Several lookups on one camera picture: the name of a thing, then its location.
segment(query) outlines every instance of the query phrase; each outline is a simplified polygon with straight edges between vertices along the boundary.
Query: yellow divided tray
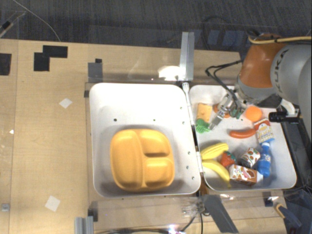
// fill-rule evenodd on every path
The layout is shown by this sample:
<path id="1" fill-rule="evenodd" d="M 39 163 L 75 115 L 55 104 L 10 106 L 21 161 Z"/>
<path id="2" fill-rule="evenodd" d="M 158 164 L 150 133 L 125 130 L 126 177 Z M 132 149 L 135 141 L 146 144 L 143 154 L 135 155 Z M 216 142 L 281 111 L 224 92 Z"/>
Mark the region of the yellow divided tray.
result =
<path id="1" fill-rule="evenodd" d="M 156 130 L 117 132 L 111 141 L 110 160 L 114 181 L 125 191 L 159 190 L 168 187 L 175 177 L 170 142 Z"/>

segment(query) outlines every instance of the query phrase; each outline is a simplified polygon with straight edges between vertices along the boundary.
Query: metal clamp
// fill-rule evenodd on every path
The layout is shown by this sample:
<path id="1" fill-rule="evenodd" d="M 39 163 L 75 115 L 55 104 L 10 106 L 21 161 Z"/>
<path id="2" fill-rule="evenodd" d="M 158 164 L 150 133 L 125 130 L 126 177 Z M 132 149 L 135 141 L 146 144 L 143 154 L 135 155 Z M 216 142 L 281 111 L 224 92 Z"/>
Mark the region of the metal clamp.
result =
<path id="1" fill-rule="evenodd" d="M 194 48 L 195 36 L 194 32 L 183 32 L 181 42 L 180 55 L 180 75 L 178 80 L 193 80 L 194 79 Z"/>
<path id="2" fill-rule="evenodd" d="M 93 216 L 75 218 L 75 234 L 94 234 Z"/>

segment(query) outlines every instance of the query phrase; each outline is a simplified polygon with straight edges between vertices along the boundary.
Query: toy orange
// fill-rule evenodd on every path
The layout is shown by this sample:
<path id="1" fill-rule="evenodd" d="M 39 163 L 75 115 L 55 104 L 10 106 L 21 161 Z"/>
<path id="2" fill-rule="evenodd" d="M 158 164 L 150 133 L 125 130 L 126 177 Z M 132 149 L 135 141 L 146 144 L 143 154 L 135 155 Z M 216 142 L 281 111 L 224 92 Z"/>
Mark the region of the toy orange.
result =
<path id="1" fill-rule="evenodd" d="M 250 106 L 246 109 L 245 116 L 248 120 L 252 122 L 257 122 L 262 117 L 262 111 L 260 108 L 255 106 Z"/>

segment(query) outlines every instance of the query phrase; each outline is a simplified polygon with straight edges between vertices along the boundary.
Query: small carton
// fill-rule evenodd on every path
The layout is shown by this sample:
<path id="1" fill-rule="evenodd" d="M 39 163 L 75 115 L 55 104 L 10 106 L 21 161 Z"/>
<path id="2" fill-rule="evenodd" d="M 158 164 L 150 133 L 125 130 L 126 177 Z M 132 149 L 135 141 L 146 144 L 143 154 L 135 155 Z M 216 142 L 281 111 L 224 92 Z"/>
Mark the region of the small carton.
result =
<path id="1" fill-rule="evenodd" d="M 263 179 L 263 176 L 256 170 L 232 165 L 229 167 L 230 179 L 245 185 L 254 185 Z"/>
<path id="2" fill-rule="evenodd" d="M 262 119 L 254 124 L 259 143 L 270 142 L 274 140 L 272 127 L 267 118 Z"/>

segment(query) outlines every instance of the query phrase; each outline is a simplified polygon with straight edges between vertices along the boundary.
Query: toy hot dog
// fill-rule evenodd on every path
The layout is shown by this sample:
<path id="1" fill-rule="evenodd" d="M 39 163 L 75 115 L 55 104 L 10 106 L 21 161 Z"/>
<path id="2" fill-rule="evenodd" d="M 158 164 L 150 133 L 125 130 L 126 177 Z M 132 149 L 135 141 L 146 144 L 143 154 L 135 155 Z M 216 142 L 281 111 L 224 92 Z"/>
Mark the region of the toy hot dog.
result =
<path id="1" fill-rule="evenodd" d="M 248 129 L 246 131 L 230 131 L 230 136 L 233 138 L 249 138 L 256 133 L 254 128 Z"/>

